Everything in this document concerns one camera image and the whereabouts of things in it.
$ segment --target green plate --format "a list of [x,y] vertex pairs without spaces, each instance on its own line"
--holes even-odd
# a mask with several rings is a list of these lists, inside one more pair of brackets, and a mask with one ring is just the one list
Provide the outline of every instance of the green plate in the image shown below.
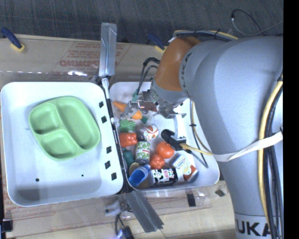
[[100,129],[88,108],[76,97],[54,98],[34,107],[30,128],[44,153],[54,160],[81,155],[101,139]]

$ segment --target plastic toy food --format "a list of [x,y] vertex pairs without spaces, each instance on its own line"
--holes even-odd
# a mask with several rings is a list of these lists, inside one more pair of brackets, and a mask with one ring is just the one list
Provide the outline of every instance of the plastic toy food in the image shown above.
[[136,123],[127,119],[120,120],[120,131],[128,133],[135,131]]
[[149,165],[151,169],[161,169],[165,165],[165,159],[158,154],[154,154],[153,157],[150,158]]
[[156,152],[163,158],[171,158],[174,155],[175,150],[170,146],[169,143],[162,141],[157,145]]
[[173,185],[178,181],[175,168],[151,170],[148,178],[151,187]]
[[[116,102],[113,101],[113,104],[122,112],[124,112],[124,109],[126,107],[126,104],[120,103],[120,102]],[[137,111],[131,118],[135,119],[135,120],[141,120],[143,117],[141,111]]]
[[137,144],[136,133],[120,133],[121,147],[128,147]]
[[158,128],[155,124],[145,126],[136,131],[138,141],[150,141],[159,135]]
[[148,177],[149,171],[150,166],[148,164],[136,168],[129,177],[130,184],[133,187],[137,187],[138,185],[140,185]]
[[177,155],[172,166],[182,170],[183,178],[187,182],[193,182],[198,177],[198,170],[184,156]]
[[147,141],[139,141],[136,144],[135,162],[144,165],[150,161],[150,143]]

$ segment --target blue clamp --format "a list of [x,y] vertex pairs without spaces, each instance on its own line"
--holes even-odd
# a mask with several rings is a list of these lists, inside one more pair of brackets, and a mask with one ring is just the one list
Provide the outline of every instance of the blue clamp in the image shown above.
[[6,27],[1,28],[1,33],[10,40],[12,43],[12,47],[16,50],[21,52],[24,49],[24,45],[19,42],[18,38]]
[[160,49],[162,49],[162,50],[165,49],[163,41],[160,38],[158,38],[156,35],[148,34],[148,40],[152,41]]

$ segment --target cable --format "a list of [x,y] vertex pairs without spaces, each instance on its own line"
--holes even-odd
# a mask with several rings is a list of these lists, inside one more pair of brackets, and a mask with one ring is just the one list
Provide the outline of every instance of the cable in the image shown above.
[[205,166],[206,168],[208,168],[209,166],[208,166],[208,164],[207,164],[207,162],[206,162],[206,160],[205,160],[205,158],[204,158],[204,156],[201,154],[201,157],[203,158],[203,160],[204,161],[202,161],[199,157],[197,157],[196,155],[195,155],[195,153],[194,152],[192,152],[191,150],[189,150],[189,149],[187,149],[187,150],[185,150],[187,153],[189,153],[189,154],[191,154],[191,155],[193,155],[203,166]]
[[[246,15],[247,15],[247,16],[248,16],[248,17],[255,23],[255,25],[256,25],[257,28],[259,29],[259,32],[255,33],[255,34],[246,34],[246,33],[243,33],[242,31],[240,31],[240,30],[237,28],[237,26],[235,25],[235,22],[234,22],[234,20],[235,20],[235,15],[234,15],[234,13],[235,13],[236,11],[241,11],[241,12],[245,13],[245,14],[246,14]],[[266,30],[268,30],[268,29],[270,29],[270,28],[273,28],[273,27],[275,27],[275,26],[277,26],[277,25],[279,25],[279,24],[281,24],[281,23],[284,22],[284,21],[281,21],[281,22],[279,22],[279,23],[277,23],[277,24],[275,24],[275,25],[273,25],[273,26],[267,27],[267,28],[265,28],[265,29],[261,29],[260,26],[258,25],[258,23],[254,20],[254,18],[253,18],[250,14],[248,14],[248,13],[245,12],[244,10],[240,10],[240,9],[235,9],[235,10],[232,11],[232,13],[231,13],[231,21],[232,21],[232,23],[233,23],[234,28],[235,28],[238,32],[240,32],[240,33],[243,34],[243,35],[247,35],[247,36],[255,36],[255,35],[258,35],[258,34],[260,34],[260,33],[263,33],[264,31],[266,31]]]
[[[283,74],[281,74],[280,79],[277,81],[277,83],[274,87],[274,90],[272,91],[271,95],[269,96],[269,99],[264,108],[261,123],[260,123],[260,130],[259,130],[259,136],[258,136],[259,140],[265,138],[266,123],[267,123],[267,118],[268,118],[268,115],[270,112],[270,108],[271,108],[272,103],[274,102],[275,96],[278,94],[282,85],[283,85]],[[267,210],[266,196],[265,196],[265,189],[264,189],[263,163],[264,163],[264,149],[260,149],[260,150],[258,150],[258,183],[259,183],[261,202],[263,205],[263,209],[264,209],[264,213],[265,213],[267,222],[269,224],[268,210]]]
[[196,138],[197,140],[199,141],[199,143],[201,144],[201,146],[207,151],[207,152],[210,152],[212,153],[212,151],[210,149],[208,149],[204,144],[203,142],[200,140],[199,136],[198,136],[198,133],[197,133],[197,130],[196,130],[196,125],[195,125],[195,121],[194,121],[194,108],[195,108],[195,103],[193,101],[190,101],[190,123],[192,125],[192,130],[194,132],[194,138],[195,138],[195,141],[196,141]]
[[247,36],[255,36],[255,35],[258,35],[258,34],[264,32],[264,31],[266,31],[266,30],[268,30],[268,29],[270,29],[270,28],[273,28],[273,27],[275,27],[275,26],[277,26],[277,25],[283,23],[283,22],[284,22],[284,21],[281,21],[281,22],[277,23],[276,25],[267,27],[267,28],[265,28],[264,30],[259,31],[258,33],[255,33],[255,34],[246,34],[246,33],[243,33],[242,31],[240,31],[240,30],[236,27],[236,25],[235,25],[235,23],[234,23],[234,20],[232,19],[232,23],[233,23],[235,29],[236,29],[238,32],[240,32],[241,34],[243,34],[243,35],[247,35]]
[[154,63],[159,64],[159,63],[160,63],[160,60],[158,60],[157,58],[154,58],[154,57],[149,57],[149,58],[147,58],[147,59],[144,61],[144,63],[143,63],[143,67],[142,67],[142,72],[141,72],[141,77],[140,77],[139,86],[138,86],[138,88],[137,88],[136,91],[135,91],[136,96],[140,93],[140,89],[141,89],[141,86],[142,86],[142,84],[143,84],[143,81],[145,80],[145,77],[146,77],[147,73],[149,72],[150,68],[152,68],[152,67],[148,68],[146,74],[144,75],[145,67],[148,65],[149,62],[154,62]]
[[206,30],[197,30],[197,31],[175,31],[173,37],[211,37],[214,36],[223,41],[232,41],[238,39],[235,36],[219,32],[219,31],[206,31]]
[[117,214],[115,216],[115,223],[114,223],[114,230],[115,230],[115,234],[118,235],[119,234],[119,230],[118,230],[118,221],[120,220],[122,226],[124,227],[124,224],[120,218],[121,213]]
[[[283,86],[277,92],[275,99],[270,107],[270,111],[268,114],[266,128],[265,128],[265,137],[270,137],[272,135],[272,123],[275,115],[276,105],[278,100],[283,92]],[[273,183],[273,194],[275,196],[275,207],[276,207],[276,226],[273,218],[272,211],[272,202],[271,202],[271,190],[269,185],[269,168],[268,164],[270,164],[271,174],[272,174],[272,183]],[[281,231],[281,234],[284,238],[284,207],[282,201],[282,190],[281,190],[281,182],[279,175],[279,168],[277,164],[277,158],[275,154],[275,148],[273,146],[264,149],[264,187],[265,187],[265,196],[266,203],[268,207],[268,219],[270,231],[272,231],[272,236],[276,238]]]
[[203,154],[208,155],[208,156],[213,156],[213,155],[214,155],[213,153],[209,153],[209,152],[206,152],[206,151],[203,151],[203,150],[200,150],[200,149],[191,147],[191,146],[189,146],[189,145],[186,144],[186,143],[180,143],[179,145],[180,145],[180,146],[182,147],[182,149],[184,149],[184,150],[188,150],[188,149],[189,149],[189,150],[195,150],[195,151],[197,151],[197,152],[203,153]]

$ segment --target toy can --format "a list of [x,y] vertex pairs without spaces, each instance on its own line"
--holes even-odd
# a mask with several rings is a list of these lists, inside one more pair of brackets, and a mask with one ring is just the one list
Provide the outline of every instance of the toy can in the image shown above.
[[138,141],[150,141],[159,135],[158,128],[155,124],[145,126],[136,132]]
[[150,143],[139,141],[135,149],[135,162],[140,165],[149,164],[150,161]]

